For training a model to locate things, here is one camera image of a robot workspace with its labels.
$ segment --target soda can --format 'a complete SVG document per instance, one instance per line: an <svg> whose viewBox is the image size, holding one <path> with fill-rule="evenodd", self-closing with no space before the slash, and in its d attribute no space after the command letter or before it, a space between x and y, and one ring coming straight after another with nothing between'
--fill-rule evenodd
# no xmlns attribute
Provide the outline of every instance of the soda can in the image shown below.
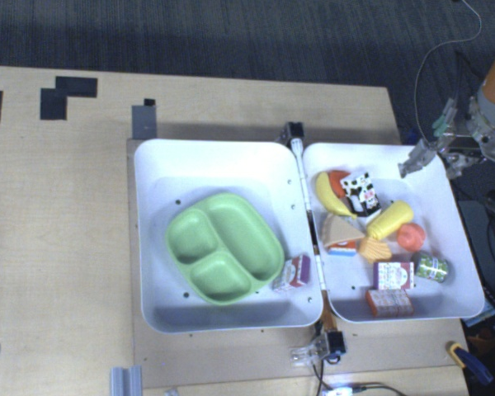
<svg viewBox="0 0 495 396"><path fill-rule="evenodd" d="M416 252L412 256L414 274L430 281L442 283L449 274L449 265L446 260L433 257L424 252Z"/></svg>

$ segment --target toy banana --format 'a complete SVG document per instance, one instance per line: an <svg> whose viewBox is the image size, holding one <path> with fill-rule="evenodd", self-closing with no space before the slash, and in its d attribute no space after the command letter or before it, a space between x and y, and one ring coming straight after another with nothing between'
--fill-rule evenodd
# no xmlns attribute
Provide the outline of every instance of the toy banana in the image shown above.
<svg viewBox="0 0 495 396"><path fill-rule="evenodd" d="M321 172L317 176L317 180L315 181L315 193L317 194L319 201L321 201L321 204L323 204L323 207L330 213L350 216L353 219L356 218L356 215L353 214L333 193L332 187L330 186L330 179L326 172Z"/></svg>

